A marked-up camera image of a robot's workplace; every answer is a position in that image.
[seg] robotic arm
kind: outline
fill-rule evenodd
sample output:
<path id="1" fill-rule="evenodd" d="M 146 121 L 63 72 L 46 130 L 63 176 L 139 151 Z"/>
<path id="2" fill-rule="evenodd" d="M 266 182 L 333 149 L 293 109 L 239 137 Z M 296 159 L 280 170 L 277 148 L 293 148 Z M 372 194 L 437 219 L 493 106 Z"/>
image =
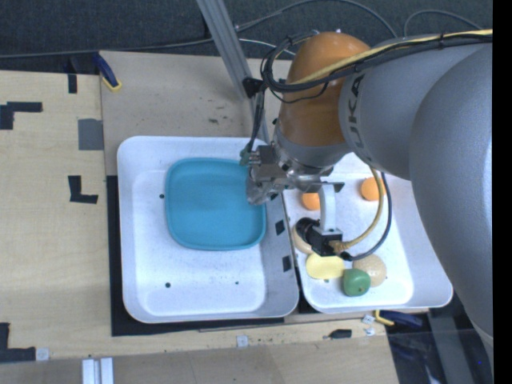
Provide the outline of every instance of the robotic arm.
<path id="1" fill-rule="evenodd" d="M 492 31 L 372 49 L 338 33 L 298 40 L 305 42 L 286 84 L 268 66 L 262 73 L 283 103 L 271 144 L 248 150 L 248 200 L 319 192 L 349 152 L 410 180 L 432 247 L 492 363 Z M 330 241 L 342 235 L 330 230 L 320 223 L 311 238 L 320 254 L 337 253 Z"/>

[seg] white tray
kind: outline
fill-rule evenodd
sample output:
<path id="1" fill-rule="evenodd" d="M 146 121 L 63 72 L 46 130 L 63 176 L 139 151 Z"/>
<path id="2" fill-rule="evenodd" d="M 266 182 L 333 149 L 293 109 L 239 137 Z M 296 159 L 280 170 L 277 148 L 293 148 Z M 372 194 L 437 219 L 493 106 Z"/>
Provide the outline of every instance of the white tray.
<path id="1" fill-rule="evenodd" d="M 359 192 L 361 182 L 371 176 L 366 164 L 354 154 L 348 154 L 335 166 L 334 172 L 324 178 L 328 182 L 345 183 L 343 189 L 336 194 L 336 224 L 343 232 L 344 240 L 359 236 L 375 216 L 378 203 L 364 200 Z M 386 178 L 393 206 L 399 206 L 398 210 L 401 212 L 415 212 L 410 182 L 391 175 L 387 175 Z M 301 193 L 297 190 L 284 192 L 290 226 L 294 226 L 300 218 L 320 218 L 320 211 L 307 210 L 301 204 L 300 197 Z M 386 227 L 386 220 L 387 204 L 385 203 L 381 220 L 374 231 L 360 244 L 350 248 L 349 252 L 356 255 L 371 248 L 380 239 Z M 406 250 L 410 252 L 409 257 L 406 255 Z M 386 241 L 375 252 L 386 264 L 387 279 L 380 286 L 370 288 L 363 296 L 349 297 L 343 293 L 341 278 L 331 279 L 328 282 L 311 278 L 306 272 L 307 255 L 295 249 L 306 300 L 316 310 L 328 314 L 444 306 L 451 299 L 453 290 L 437 260 L 432 258 L 432 252 L 419 217 L 414 214 L 394 214 Z M 416 254 L 425 257 L 424 271 L 431 270 L 431 280 L 426 280 L 422 275 L 423 270 L 418 266 L 421 258 L 417 258 Z M 410 268 L 412 262 L 414 262 L 413 271 Z M 345 265 L 347 269 L 352 267 L 351 262 L 345 262 Z M 415 273 L 416 283 L 411 273 Z"/>
<path id="2" fill-rule="evenodd" d="M 170 236 L 164 185 L 184 158 L 239 160 L 248 138 L 132 137 L 118 149 L 122 294 L 146 323 L 276 318 L 294 310 L 298 282 L 282 200 L 266 204 L 266 235 L 244 250 L 185 248 Z"/>

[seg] blue plastic lid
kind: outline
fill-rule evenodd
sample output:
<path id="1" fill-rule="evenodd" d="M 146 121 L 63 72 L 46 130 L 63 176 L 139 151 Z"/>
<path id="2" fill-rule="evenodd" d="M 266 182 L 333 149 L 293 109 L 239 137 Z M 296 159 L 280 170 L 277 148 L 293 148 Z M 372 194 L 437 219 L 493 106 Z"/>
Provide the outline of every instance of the blue plastic lid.
<path id="1" fill-rule="evenodd" d="M 166 176 L 166 217 L 180 245 L 201 250 L 239 250 L 259 243 L 265 205 L 246 199 L 247 168 L 216 158 L 182 159 Z"/>

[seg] yellow cable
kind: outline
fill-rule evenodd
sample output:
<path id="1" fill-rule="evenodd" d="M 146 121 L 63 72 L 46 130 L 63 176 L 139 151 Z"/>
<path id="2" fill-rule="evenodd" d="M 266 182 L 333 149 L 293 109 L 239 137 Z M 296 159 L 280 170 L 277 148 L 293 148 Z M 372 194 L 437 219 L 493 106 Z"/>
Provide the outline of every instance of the yellow cable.
<path id="1" fill-rule="evenodd" d="M 463 31 L 463 32 L 460 32 L 460 33 L 450 33 L 450 34 L 443 34 L 442 36 L 441 35 L 435 35 L 435 36 L 430 36 L 430 37 L 424 37 L 424 38 L 415 38 L 413 40 L 407 40 L 406 42 L 432 42 L 432 41 L 436 41 L 436 40 L 439 40 L 441 37 L 443 38 L 447 38 L 447 37 L 457 37 L 459 35 L 466 35 L 466 34 L 477 34 L 477 35 L 489 35 L 489 34 L 492 34 L 493 31 L 492 29 L 488 29 L 488 30 L 476 30 L 476 31 Z M 385 50 L 389 50 L 389 48 L 392 48 L 394 46 L 396 46 L 398 49 L 399 48 L 404 48 L 404 47 L 400 47 L 402 44 L 404 43 L 404 41 L 400 41 L 400 42 L 394 42 L 392 44 L 387 44 L 386 46 L 380 46 L 380 47 L 376 47 L 376 48 L 373 48 L 371 50 L 367 50 L 367 51 L 363 51 L 362 53 L 359 53 L 359 54 L 355 54 L 355 55 L 352 55 L 350 57 L 347 57 L 347 58 L 344 58 L 343 60 L 340 60 L 338 62 L 335 62 L 334 64 L 331 64 L 330 66 L 326 66 L 318 71 L 315 71 L 314 73 L 312 74 L 309 74 L 307 76 L 305 76 L 304 78 L 301 78 L 297 81 L 294 81 L 294 82 L 291 82 L 290 84 L 293 85 L 293 84 L 302 84 L 304 82 L 311 82 L 317 78 L 321 78 L 321 77 L 325 77 L 326 75 L 330 74 L 331 72 L 333 71 L 336 71 L 336 70 L 339 70 L 343 67 L 346 67 L 346 66 L 349 66 L 353 63 L 356 63 L 356 62 L 359 62 L 369 56 L 372 56 L 372 55 L 375 55 L 375 54 L 379 54 L 380 52 L 383 52 Z"/>
<path id="2" fill-rule="evenodd" d="M 351 248 L 353 245 L 356 245 L 356 244 L 360 243 L 361 240 L 366 238 L 366 236 L 368 236 L 374 230 L 374 228 L 376 227 L 376 225 L 377 225 L 377 223 L 378 223 L 378 221 L 379 221 L 379 219 L 381 217 L 382 206 L 384 204 L 384 185 L 382 184 L 382 180 L 378 176 L 377 171 L 374 168 L 372 168 L 372 167 L 370 167 L 370 170 L 371 170 L 372 175 L 375 178 L 375 181 L 377 183 L 377 189 L 378 189 L 378 208 L 377 208 L 377 213 L 375 214 L 374 220 L 372 221 L 370 226 L 368 226 L 368 228 L 362 234 L 357 236 L 355 239 L 352 239 L 352 240 L 350 240 L 348 242 L 342 242 L 342 241 L 339 241 L 339 240 L 330 242 L 329 244 L 334 248 L 335 251 L 337 251 L 337 253 L 340 253 L 341 251 L 347 250 L 347 249 Z"/>

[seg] table surface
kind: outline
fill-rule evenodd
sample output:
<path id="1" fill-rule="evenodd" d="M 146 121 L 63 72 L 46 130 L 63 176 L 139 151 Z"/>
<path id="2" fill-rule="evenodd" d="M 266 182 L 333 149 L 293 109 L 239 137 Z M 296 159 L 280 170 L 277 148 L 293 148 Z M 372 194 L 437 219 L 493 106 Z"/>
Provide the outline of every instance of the table surface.
<path id="1" fill-rule="evenodd" d="M 105 57 L 115 63 L 152 55 L 160 54 Z M 234 94 L 220 58 L 166 58 L 174 65 L 173 79 L 152 80 L 150 72 L 143 80 L 119 75 L 122 90 L 131 93 L 126 98 L 102 88 L 94 75 L 78 75 L 78 92 L 70 94 L 65 74 L 0 71 L 1 105 L 43 104 L 42 113 L 15 113 L 14 128 L 0 130 L 0 322 L 10 323 L 9 348 L 44 347 L 53 360 L 149 357 L 235 348 L 236 337 L 246 335 L 250 346 L 281 346 L 284 351 L 284 346 L 299 345 L 292 348 L 300 353 L 312 343 L 329 345 L 323 337 L 333 330 L 350 329 L 350 346 L 364 347 L 377 370 L 382 368 L 381 382 L 397 382 L 389 346 L 378 341 L 385 337 L 384 326 L 374 323 L 376 335 L 366 337 L 363 313 L 291 314 L 277 326 L 111 336 L 106 176 L 117 173 L 114 156 L 120 141 L 134 134 L 249 136 L 251 129 L 249 107 Z M 288 65 L 278 64 L 279 77 L 286 76 Z M 251 60 L 250 66 L 257 69 L 258 61 Z M 144 97 L 139 90 L 148 86 L 152 94 Z M 134 96 L 146 107 L 130 104 Z M 111 107 L 120 101 L 124 106 Z M 268 98 L 268 122 L 277 116 L 276 101 Z M 103 121 L 105 150 L 79 149 L 78 120 L 86 118 Z M 82 193 L 98 195 L 96 204 L 70 202 L 70 175 L 81 175 Z M 344 344 L 336 346 L 341 350 Z M 339 368 L 350 369 L 350 360 Z"/>

